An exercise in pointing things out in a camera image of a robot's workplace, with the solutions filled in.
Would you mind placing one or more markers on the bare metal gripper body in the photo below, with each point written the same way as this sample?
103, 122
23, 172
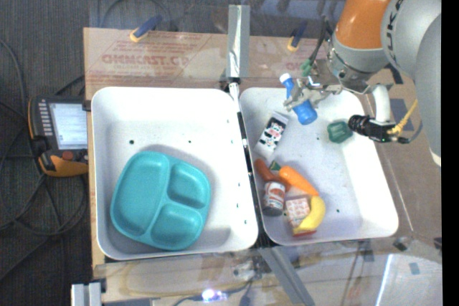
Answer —
328, 77

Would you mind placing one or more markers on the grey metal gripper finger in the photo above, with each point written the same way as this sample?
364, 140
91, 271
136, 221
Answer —
317, 97
294, 96

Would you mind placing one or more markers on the blue bottle with white cap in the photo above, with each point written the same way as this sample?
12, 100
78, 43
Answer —
305, 114

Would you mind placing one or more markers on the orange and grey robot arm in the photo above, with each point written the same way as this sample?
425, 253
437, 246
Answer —
362, 18

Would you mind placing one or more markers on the small green square cup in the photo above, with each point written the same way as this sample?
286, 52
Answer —
339, 132

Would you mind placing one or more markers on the white cow print carton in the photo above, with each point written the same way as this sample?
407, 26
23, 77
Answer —
271, 134

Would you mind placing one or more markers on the brown sausage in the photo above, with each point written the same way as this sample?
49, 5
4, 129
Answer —
264, 170

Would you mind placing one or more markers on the orange carrot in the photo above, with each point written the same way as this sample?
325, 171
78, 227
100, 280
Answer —
297, 180

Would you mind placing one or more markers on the white plastic tray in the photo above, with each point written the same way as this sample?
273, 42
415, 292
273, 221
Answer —
161, 118
333, 186

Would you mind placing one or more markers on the small red and white can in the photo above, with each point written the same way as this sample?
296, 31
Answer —
274, 198

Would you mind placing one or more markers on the red and white carton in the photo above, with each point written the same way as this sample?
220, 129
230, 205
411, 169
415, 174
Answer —
296, 211

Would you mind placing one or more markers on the yellow banana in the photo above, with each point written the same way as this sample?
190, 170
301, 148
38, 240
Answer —
315, 215

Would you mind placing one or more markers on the brown cardboard board red print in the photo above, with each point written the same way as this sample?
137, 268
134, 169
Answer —
150, 61

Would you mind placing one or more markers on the teal divided plate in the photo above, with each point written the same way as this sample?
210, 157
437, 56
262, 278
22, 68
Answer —
157, 200

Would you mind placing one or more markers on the black cylinder on white bracket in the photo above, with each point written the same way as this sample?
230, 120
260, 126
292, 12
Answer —
371, 126

